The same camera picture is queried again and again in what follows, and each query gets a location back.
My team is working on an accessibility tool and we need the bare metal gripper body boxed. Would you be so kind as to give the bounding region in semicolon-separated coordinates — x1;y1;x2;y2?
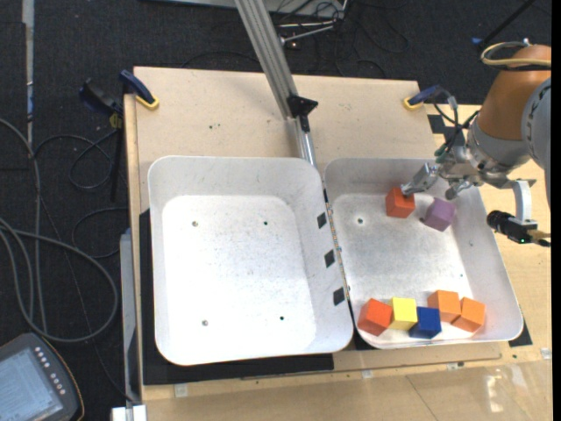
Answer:
437;142;486;189

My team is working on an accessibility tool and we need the purple cube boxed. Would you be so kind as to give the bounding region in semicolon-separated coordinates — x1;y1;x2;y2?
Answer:
422;196;458;232

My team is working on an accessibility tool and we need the red cube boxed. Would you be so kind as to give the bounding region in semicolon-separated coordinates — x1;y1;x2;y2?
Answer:
385;186;416;219
357;297;394;337

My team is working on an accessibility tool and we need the white plastic tray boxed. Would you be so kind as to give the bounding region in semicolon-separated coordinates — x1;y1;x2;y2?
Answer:
146;154;355;367
323;157;525;351

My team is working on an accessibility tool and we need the orange cube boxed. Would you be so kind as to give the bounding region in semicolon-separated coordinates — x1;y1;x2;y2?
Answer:
427;289;463;324
451;296;487;334

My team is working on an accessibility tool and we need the yellow cube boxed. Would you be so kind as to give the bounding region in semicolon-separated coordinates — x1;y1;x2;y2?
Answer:
388;296;419;332

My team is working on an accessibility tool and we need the blue cube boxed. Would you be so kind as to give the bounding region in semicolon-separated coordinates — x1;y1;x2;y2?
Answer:
408;306;443;340

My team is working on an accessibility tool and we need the pale wood board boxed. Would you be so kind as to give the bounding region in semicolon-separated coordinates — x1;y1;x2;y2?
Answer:
131;66;504;403

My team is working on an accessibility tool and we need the black cylinder on white bracket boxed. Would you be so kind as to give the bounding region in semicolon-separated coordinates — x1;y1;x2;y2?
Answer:
486;178;539;246

